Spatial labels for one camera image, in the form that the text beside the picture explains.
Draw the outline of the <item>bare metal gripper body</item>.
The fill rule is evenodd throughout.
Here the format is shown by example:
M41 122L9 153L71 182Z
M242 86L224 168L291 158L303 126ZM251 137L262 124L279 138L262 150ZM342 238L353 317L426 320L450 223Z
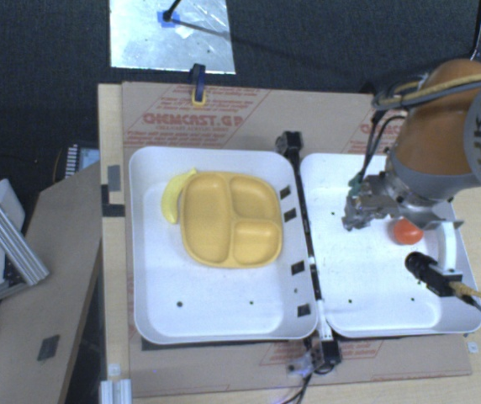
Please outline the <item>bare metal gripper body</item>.
M435 208L442 205L439 200L427 199L412 191L394 173L379 173L361 178L360 174L349 183L346 208L372 213L372 221L389 216L405 218L419 229L436 229L442 223L451 223L458 229L463 221L457 220L452 212L440 216Z

